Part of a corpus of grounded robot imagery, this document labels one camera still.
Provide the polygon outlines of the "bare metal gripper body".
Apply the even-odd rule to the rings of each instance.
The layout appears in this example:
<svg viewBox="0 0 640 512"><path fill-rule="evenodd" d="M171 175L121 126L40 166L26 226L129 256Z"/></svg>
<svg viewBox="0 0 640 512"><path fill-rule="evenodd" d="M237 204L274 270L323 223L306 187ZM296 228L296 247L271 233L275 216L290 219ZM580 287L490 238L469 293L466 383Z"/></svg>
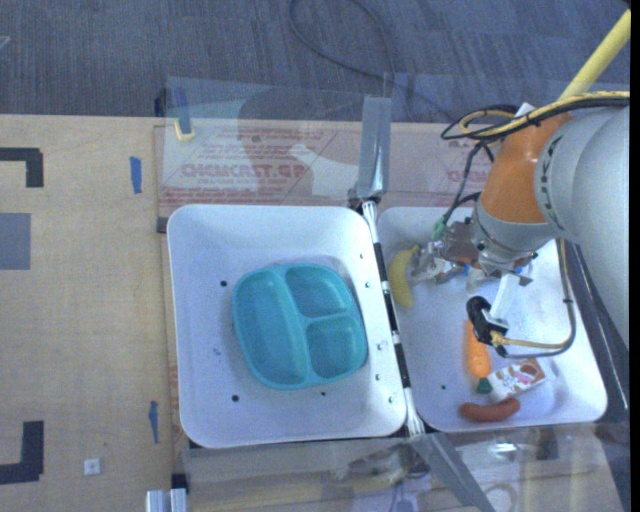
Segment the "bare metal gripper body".
<svg viewBox="0 0 640 512"><path fill-rule="evenodd" d="M449 224L439 220L433 226L431 239L440 258L469 265L487 276L514 274L534 259L533 250L518 251L504 246L471 219Z"/></svg>

